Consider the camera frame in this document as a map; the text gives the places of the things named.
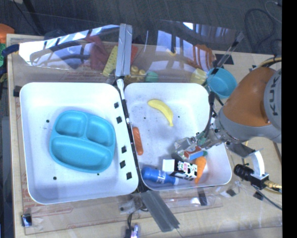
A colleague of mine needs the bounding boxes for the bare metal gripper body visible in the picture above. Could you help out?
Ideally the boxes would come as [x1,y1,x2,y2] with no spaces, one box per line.
[195,126,239,150]

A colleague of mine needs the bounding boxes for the red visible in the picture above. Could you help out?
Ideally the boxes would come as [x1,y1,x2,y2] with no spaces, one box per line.
[183,146,209,161]

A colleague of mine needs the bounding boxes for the white cube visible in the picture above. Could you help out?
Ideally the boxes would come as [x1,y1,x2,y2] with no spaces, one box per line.
[161,159,176,173]

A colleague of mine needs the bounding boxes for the black and white cow-print carton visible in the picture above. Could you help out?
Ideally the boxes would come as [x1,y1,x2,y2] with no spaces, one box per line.
[169,160,198,181]

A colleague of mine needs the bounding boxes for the white plastic tray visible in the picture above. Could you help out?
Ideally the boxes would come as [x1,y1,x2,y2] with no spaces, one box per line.
[123,82,233,191]
[19,82,140,205]

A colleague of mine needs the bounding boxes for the orange carrot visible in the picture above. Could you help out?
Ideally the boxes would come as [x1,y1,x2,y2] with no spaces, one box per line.
[194,156,207,184]

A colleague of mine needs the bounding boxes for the blue bottle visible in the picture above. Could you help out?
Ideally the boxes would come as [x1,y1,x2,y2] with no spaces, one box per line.
[141,167,189,186]

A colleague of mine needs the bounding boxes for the yellow banana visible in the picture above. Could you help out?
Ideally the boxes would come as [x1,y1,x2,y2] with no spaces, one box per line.
[147,99,175,127]

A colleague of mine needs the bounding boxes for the orange sausage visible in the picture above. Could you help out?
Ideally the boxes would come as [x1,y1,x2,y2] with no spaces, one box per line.
[132,126,145,156]

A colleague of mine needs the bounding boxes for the blue bowl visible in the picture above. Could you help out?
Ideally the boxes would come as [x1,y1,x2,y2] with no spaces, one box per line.
[206,67,238,99]

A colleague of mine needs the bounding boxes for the yellow cup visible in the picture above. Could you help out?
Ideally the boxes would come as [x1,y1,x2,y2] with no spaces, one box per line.
[190,68,209,85]

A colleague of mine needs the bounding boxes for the green round toy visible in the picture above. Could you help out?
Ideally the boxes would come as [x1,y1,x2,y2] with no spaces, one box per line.
[145,71,160,83]

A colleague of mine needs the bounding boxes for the yellow toy ducks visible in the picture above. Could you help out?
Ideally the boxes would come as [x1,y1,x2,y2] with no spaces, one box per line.
[130,65,147,82]

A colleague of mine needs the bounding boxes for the blue divided plate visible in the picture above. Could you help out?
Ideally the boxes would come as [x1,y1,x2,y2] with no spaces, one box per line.
[49,110,117,174]

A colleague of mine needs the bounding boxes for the yellow studded brick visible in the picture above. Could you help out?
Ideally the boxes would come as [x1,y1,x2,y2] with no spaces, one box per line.
[102,45,119,77]

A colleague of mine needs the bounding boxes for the black cylinder on white bracket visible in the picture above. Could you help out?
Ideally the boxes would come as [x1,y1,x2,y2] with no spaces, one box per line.
[233,149,270,190]

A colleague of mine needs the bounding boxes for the black block with thin wires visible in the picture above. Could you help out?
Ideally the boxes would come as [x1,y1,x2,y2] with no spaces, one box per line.
[125,223,141,238]

